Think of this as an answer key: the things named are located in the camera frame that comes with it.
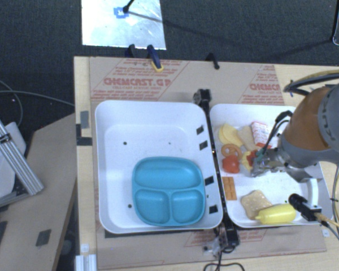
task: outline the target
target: toy bread slice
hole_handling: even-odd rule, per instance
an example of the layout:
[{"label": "toy bread slice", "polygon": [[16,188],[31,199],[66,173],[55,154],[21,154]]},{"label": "toy bread slice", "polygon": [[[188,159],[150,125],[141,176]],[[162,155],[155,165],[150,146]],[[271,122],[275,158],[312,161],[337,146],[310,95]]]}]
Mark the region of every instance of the toy bread slice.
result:
[{"label": "toy bread slice", "polygon": [[248,151],[259,150],[261,148],[255,145],[253,131],[249,125],[238,130],[237,135]]},{"label": "toy bread slice", "polygon": [[241,204],[246,211],[247,217],[251,220],[255,220],[260,210],[272,206],[260,190],[253,191],[249,195],[242,197]]}]

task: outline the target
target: gray robot arm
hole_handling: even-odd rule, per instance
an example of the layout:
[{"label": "gray robot arm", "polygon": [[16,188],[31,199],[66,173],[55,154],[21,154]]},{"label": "gray robot arm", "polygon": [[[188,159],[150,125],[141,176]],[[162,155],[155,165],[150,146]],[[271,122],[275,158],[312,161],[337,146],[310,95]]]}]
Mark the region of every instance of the gray robot arm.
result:
[{"label": "gray robot arm", "polygon": [[339,84],[305,97],[277,148],[255,159],[251,174],[255,177],[268,170],[282,171],[302,182],[311,178],[304,169],[319,161],[339,165]]}]

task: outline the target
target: cardboard surface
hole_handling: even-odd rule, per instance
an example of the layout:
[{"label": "cardboard surface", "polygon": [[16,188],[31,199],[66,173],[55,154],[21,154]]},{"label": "cardboard surface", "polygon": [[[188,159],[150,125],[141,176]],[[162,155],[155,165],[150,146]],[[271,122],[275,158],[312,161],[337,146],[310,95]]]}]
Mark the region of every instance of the cardboard surface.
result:
[{"label": "cardboard surface", "polygon": [[[209,62],[164,60],[162,64],[164,71],[156,73],[147,59],[90,58],[90,112],[94,113],[96,106],[107,99],[191,102],[193,94],[200,88],[211,89],[212,106],[217,103],[284,104],[274,65],[220,63],[220,69],[215,70]],[[93,115],[92,126],[95,126]],[[212,255],[205,254],[202,249],[214,239],[212,230],[105,236],[98,219],[94,127],[92,135],[98,269],[212,260]],[[240,246],[228,258],[326,250],[318,226],[243,230],[240,238]]]},{"label": "cardboard surface", "polygon": [[[80,124],[80,114],[82,112],[92,112],[91,103],[90,103],[90,61],[92,70],[96,69],[99,76],[97,83],[100,79],[103,79],[109,71],[118,64],[122,59],[120,58],[88,58],[88,57],[75,57],[75,97],[76,97],[76,123]],[[102,67],[97,68],[95,64],[106,64],[109,68]],[[210,81],[213,75],[217,76],[221,80],[220,75],[213,68],[213,64],[210,62],[193,62],[191,65],[197,65],[195,67],[193,76],[198,76],[199,79],[195,80],[193,76],[189,76],[190,81],[197,82],[194,86],[199,87],[210,87],[215,82],[207,83]],[[234,80],[229,73],[234,73],[234,70],[237,69],[238,73],[246,74],[249,72],[249,68],[258,69],[257,64],[243,64],[243,63],[220,63],[221,66],[221,75],[228,78],[228,84],[230,81],[236,84],[242,85],[241,80]],[[298,80],[304,76],[326,70],[339,69],[338,67],[320,67],[320,66],[309,66],[309,65],[275,65],[275,72],[277,79],[279,81],[280,89],[289,83],[290,80]],[[311,87],[317,88],[321,85],[313,85]],[[195,91],[191,87],[187,87],[186,91],[177,89],[178,93],[173,93],[173,97],[184,101],[190,101],[192,99],[192,92]],[[291,97],[289,94],[284,94],[283,99],[286,105],[296,106],[302,99],[300,95],[294,95]],[[214,101],[219,102],[218,97],[214,97]],[[82,136],[91,137],[92,136],[92,124],[91,121],[87,128],[82,128]],[[107,268],[107,269],[116,269],[116,270],[141,270],[141,271],[179,271],[179,270],[188,270],[188,271],[198,271],[202,270],[205,263],[202,261],[213,261],[216,260],[212,255],[205,255],[202,251],[203,242],[208,242],[213,239],[213,233],[210,232],[186,232],[176,234],[167,234],[162,235],[153,235],[152,239],[146,236],[128,236],[128,237],[111,237],[106,239],[105,233],[102,231],[96,231],[95,228],[95,202],[94,202],[94,186],[93,186],[93,154],[91,146],[78,146],[77,147],[77,157],[78,157],[78,192],[79,192],[79,232],[80,232],[80,243],[81,243],[81,255],[87,254],[97,254],[98,258],[102,258],[98,263],[98,267]],[[321,164],[325,180],[329,188],[332,187],[333,174],[335,167],[333,164],[322,163]],[[338,184],[338,193],[337,198],[339,199],[339,184]],[[321,235],[321,231],[324,229],[318,228],[317,226],[304,226],[299,227],[297,235],[286,235],[281,229],[268,229],[268,230],[248,230],[240,231],[240,237],[242,239],[241,246],[254,246],[257,255],[261,257],[247,258],[246,260],[240,260],[239,262],[244,266],[246,270],[299,270],[305,271],[310,269],[316,270],[339,270],[339,242],[331,234],[325,238],[325,244],[327,248],[327,253],[323,252],[314,252],[314,251],[324,251],[324,239]],[[263,246],[253,245],[261,244],[265,242],[263,237],[272,234],[273,231],[278,231],[273,238],[275,242],[282,240],[282,244],[278,247],[275,252],[270,250],[265,251]],[[147,256],[150,254],[151,250],[154,247],[151,247],[151,243],[155,244],[154,246],[161,246],[161,249],[155,250],[155,254],[162,254],[160,257],[153,256],[153,258],[148,259]],[[284,250],[288,245],[292,247],[295,246],[292,251]],[[309,250],[306,244],[313,244],[313,247],[319,247],[321,250]],[[228,263],[226,259],[229,259],[230,256],[238,255],[240,251],[239,247],[236,253],[232,255],[224,254],[223,263]],[[172,259],[177,262],[194,262],[199,261],[198,263],[182,263],[182,264],[167,264],[163,257],[172,254]]]}]

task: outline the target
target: blue divided plate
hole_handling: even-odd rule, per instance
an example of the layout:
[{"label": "blue divided plate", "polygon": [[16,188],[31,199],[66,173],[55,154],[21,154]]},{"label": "blue divided plate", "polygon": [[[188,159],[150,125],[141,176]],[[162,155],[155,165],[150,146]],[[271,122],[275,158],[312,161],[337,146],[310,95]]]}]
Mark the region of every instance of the blue divided plate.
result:
[{"label": "blue divided plate", "polygon": [[133,170],[132,195],[137,216],[150,225],[190,225],[205,212],[202,172],[186,159],[153,157],[139,161]]}]

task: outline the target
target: black cable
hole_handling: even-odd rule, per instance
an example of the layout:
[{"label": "black cable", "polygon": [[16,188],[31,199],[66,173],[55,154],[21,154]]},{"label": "black cable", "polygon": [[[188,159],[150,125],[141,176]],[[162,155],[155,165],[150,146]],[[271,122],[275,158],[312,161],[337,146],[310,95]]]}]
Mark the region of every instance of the black cable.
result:
[{"label": "black cable", "polygon": [[273,125],[272,127],[272,130],[269,134],[269,137],[267,139],[267,142],[266,144],[263,146],[262,148],[262,154],[264,155],[266,150],[267,150],[267,147],[269,146],[269,143],[271,141],[271,139],[273,138],[273,136],[275,135],[275,133],[279,130],[280,126],[283,124],[283,123],[288,123],[289,120],[284,120],[282,121],[284,118],[286,118],[287,116],[292,116],[293,113],[291,111],[283,111],[282,113],[280,113],[277,118],[275,119],[275,124]]},{"label": "black cable", "polygon": [[310,77],[305,77],[303,79],[300,79],[298,81],[290,81],[290,84],[287,85],[284,88],[284,92],[288,93],[297,93],[300,95],[307,96],[309,94],[309,91],[300,89],[300,87],[309,85],[309,84],[314,84],[314,83],[320,83],[320,82],[326,82],[330,80],[334,80],[339,78],[339,72],[338,73],[330,73],[326,75],[320,75],[320,76],[310,76]]},{"label": "black cable", "polygon": [[[4,87],[6,87],[8,90],[13,91],[13,89],[10,86],[8,86],[5,82],[0,80],[0,84],[3,85]],[[16,98],[16,101],[18,102],[19,108],[20,108],[20,119],[18,121],[18,126],[20,126],[21,123],[23,122],[23,117],[24,117],[23,105],[21,103],[20,98],[16,95],[16,93],[13,93],[13,95]]]},{"label": "black cable", "polygon": [[56,101],[56,102],[64,103],[64,104],[69,105],[69,106],[72,106],[72,107],[75,106],[73,103],[66,102],[66,101],[61,100],[61,99],[58,99],[58,98],[49,97],[49,96],[47,96],[47,95],[43,95],[43,94],[39,94],[39,93],[31,93],[31,92],[29,92],[29,91],[21,91],[21,90],[0,90],[0,93],[15,93],[15,94],[32,95],[32,96],[34,96],[34,97],[46,98],[46,99],[53,100],[53,101]]},{"label": "black cable", "polygon": [[209,266],[216,266],[216,269],[214,271],[220,271],[220,268],[221,267],[228,267],[228,266],[233,266],[233,265],[237,265],[241,268],[242,271],[245,271],[245,268],[244,266],[242,266],[240,263],[229,263],[229,264],[221,264],[221,261],[222,261],[222,253],[226,253],[226,254],[229,254],[231,252],[233,252],[233,250],[235,250],[235,248],[233,247],[232,249],[230,250],[226,250],[226,248],[224,250],[222,250],[219,254],[219,262],[218,263],[208,263],[205,265],[205,267],[203,267],[203,271],[206,271],[206,269],[209,267]]}]

